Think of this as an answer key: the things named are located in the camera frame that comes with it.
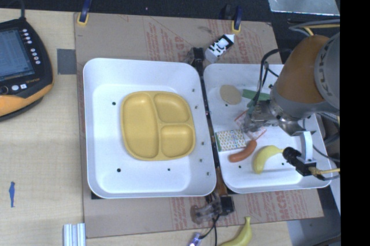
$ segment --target yellow plate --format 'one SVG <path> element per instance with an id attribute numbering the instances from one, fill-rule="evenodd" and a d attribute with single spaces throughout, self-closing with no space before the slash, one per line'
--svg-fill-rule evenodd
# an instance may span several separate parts
<path id="1" fill-rule="evenodd" d="M 167 91 L 137 91 L 123 99 L 121 130 L 127 151 L 141 160 L 172 160 L 195 147 L 188 103 Z"/>

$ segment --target yellow banana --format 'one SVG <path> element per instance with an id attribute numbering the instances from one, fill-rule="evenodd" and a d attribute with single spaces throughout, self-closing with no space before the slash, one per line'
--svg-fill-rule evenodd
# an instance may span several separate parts
<path id="1" fill-rule="evenodd" d="M 253 160 L 253 170 L 257 174 L 262 173 L 266 161 L 278 153 L 283 153 L 284 149 L 280 149 L 274 145 L 268 145 L 263 148 L 261 148 Z"/>
<path id="2" fill-rule="evenodd" d="M 246 246 L 251 239 L 252 229 L 250 227 L 250 217 L 247 216 L 245 217 L 245 224 L 237 237 L 221 244 L 221 246 Z"/>

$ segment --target brown sausage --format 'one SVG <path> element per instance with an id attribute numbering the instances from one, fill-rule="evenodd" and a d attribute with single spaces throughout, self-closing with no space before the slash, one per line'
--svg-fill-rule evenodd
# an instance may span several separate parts
<path id="1" fill-rule="evenodd" d="M 229 161 L 231 163 L 236 163 L 237 161 L 241 161 L 241 160 L 246 159 L 247 157 L 249 157 L 252 154 L 252 152 L 254 152 L 256 147 L 257 147 L 257 141 L 256 140 L 249 141 L 247 147 L 245 147 L 242 151 L 240 151 L 238 153 L 233 153 L 232 155 L 229 155 Z"/>

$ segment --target wooden table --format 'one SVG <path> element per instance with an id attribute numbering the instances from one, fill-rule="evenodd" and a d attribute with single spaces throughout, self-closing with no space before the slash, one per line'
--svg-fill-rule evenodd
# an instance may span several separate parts
<path id="1" fill-rule="evenodd" d="M 73 12 L 26 10 L 25 16 L 48 49 L 55 84 L 39 105 L 0 122 L 0 245 L 63 245 L 63 225 L 84 222 L 76 75 L 57 73 L 57 49 L 75 49 Z M 18 17 L 17 9 L 0 9 L 0 22 Z M 11 182 L 15 183 L 13 208 Z M 250 246 L 292 245 L 286 222 L 251 227 Z M 239 229 L 218 227 L 218 245 L 234 238 Z M 185 246 L 194 232 L 92 238 L 86 244 Z M 202 246 L 207 245 L 214 245 L 214 233 L 202 241 Z"/>

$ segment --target cardboard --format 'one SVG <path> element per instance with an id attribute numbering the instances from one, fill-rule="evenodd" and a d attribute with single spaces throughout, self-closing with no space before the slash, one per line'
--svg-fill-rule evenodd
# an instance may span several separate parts
<path id="1" fill-rule="evenodd" d="M 191 220 L 190 208 L 206 205 L 204 197 L 99 199 L 87 183 L 82 70 L 96 57 L 152 61 L 183 61 L 192 47 L 207 48 L 231 33 L 231 20 L 185 19 L 90 13 L 86 26 L 74 16 L 77 90 L 82 154 L 83 206 L 87 238 L 167 232 L 211 226 Z M 263 55 L 277 48 L 271 25 L 243 21 L 234 45 L 220 63 L 259 64 Z M 268 59 L 280 64 L 280 56 Z M 323 216 L 316 189 L 253 194 L 233 194 L 235 212 L 222 216 L 218 226 L 287 221 Z"/>

